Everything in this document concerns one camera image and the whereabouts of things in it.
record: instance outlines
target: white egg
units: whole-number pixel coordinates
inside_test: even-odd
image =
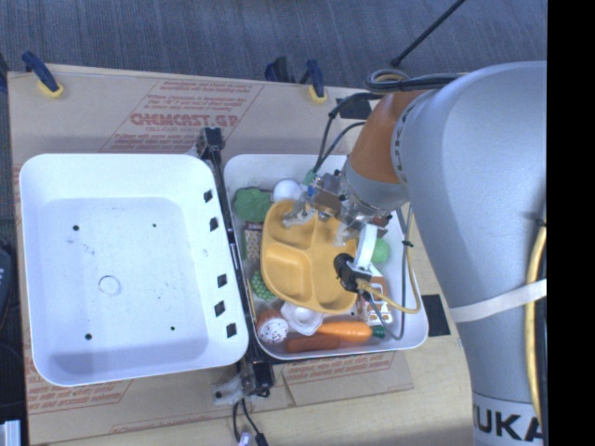
[[[272,200],[279,202],[280,200],[298,200],[301,195],[301,187],[299,184],[290,178],[281,180],[275,185],[272,191]]]

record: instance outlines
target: cardboard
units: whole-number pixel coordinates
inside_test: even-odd
[[[56,387],[35,370],[20,231],[19,171],[36,154],[192,152],[202,127],[221,127],[223,161],[240,153],[317,153],[327,114],[338,98],[357,92],[328,87],[325,103],[304,85],[225,80],[146,72],[48,65],[64,86],[49,98],[32,73],[8,75],[13,182],[30,442],[81,439],[231,415],[215,404],[211,387],[235,366],[139,378],[88,387]],[[354,122],[336,119],[329,143]],[[349,153],[357,130],[336,153]],[[276,384],[254,411],[376,395],[413,387],[402,352],[321,359],[274,367]]]

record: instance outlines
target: orange plate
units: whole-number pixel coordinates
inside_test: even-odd
[[[284,301],[327,314],[344,312],[353,306],[357,295],[343,289],[333,260],[340,253],[355,256],[356,242],[333,246],[339,226],[335,218],[321,221],[314,216],[308,223],[285,228],[283,217],[293,205],[293,200],[281,200],[267,213],[262,231],[262,278]]]

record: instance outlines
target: yellow cable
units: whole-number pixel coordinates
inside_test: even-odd
[[[407,240],[409,240],[409,238],[411,236],[411,227],[412,226],[413,226],[413,213],[411,214],[411,217],[409,218],[409,227],[407,229]],[[370,285],[370,283],[366,280],[358,279],[356,281],[357,287],[359,289],[361,289],[362,291],[366,291],[366,292],[370,293],[371,295],[377,295],[383,301],[385,301],[387,304],[390,304],[391,306],[393,306],[397,310],[400,310],[401,312],[404,312],[405,314],[417,314],[421,310],[421,299],[419,298],[419,293],[417,292],[417,284],[415,281],[415,277],[413,275],[413,268],[411,267],[411,250],[409,249],[408,245],[405,245],[403,247],[403,249],[405,250],[406,255],[407,255],[407,269],[409,271],[409,279],[411,280],[412,287],[413,287],[413,296],[416,299],[416,306],[414,308],[406,308],[405,306],[401,306],[400,304],[397,304],[390,297],[383,295],[383,294],[379,293],[378,291],[376,291]]]
[[[531,257],[529,258],[529,268],[527,269],[527,284],[537,281],[539,264],[546,245],[546,218],[544,224],[537,232],[535,244]],[[537,381],[537,359],[536,359],[536,303],[535,301],[525,306],[524,317],[524,338],[525,338],[525,359],[527,363],[527,378],[529,380],[529,389],[531,391],[531,400],[535,408],[537,420],[541,425],[541,403],[539,401],[539,384]]]

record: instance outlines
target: orange vegetable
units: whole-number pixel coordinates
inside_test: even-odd
[[[331,321],[325,322],[317,330],[317,334],[336,335],[348,342],[365,342],[372,335],[384,337],[384,329],[372,329],[363,321]]]

